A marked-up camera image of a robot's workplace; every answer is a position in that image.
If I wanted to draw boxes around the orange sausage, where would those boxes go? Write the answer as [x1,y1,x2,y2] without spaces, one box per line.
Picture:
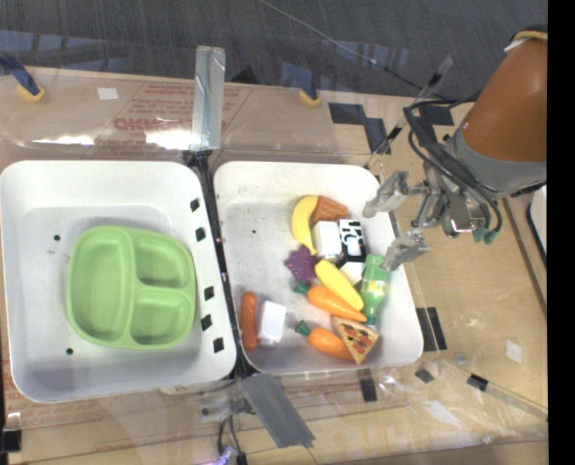
[239,291,259,354]

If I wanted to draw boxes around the white plastic tray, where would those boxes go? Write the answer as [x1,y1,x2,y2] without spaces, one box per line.
[0,160,238,404]
[212,160,425,377]

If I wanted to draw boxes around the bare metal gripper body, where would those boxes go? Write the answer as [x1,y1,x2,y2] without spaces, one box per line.
[411,155,493,239]

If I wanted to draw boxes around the orange carrot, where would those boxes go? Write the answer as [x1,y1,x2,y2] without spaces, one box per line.
[293,319,357,362]
[293,281,369,325]

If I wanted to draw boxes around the pizza slice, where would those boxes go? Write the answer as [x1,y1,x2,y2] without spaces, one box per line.
[331,315,381,366]

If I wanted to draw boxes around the brown biscuit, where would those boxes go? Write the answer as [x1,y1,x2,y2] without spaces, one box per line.
[311,195,349,225]

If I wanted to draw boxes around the yellow banana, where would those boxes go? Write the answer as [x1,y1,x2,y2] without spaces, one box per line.
[290,195,320,257]

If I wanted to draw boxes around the brown cardboard board red print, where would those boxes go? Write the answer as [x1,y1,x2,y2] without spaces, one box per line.
[0,65,549,465]

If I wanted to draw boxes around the black and white carton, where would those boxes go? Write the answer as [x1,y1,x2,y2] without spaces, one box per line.
[337,218,368,264]

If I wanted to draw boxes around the yellow corn cob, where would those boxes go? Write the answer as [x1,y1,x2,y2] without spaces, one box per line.
[314,258,366,312]

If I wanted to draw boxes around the green divided plate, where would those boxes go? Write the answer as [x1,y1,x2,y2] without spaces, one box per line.
[66,225,198,350]

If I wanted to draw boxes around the green bottle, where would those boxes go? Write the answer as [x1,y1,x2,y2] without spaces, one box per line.
[359,253,391,326]

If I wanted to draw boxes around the purple grapes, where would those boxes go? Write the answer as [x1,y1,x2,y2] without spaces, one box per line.
[283,245,318,287]

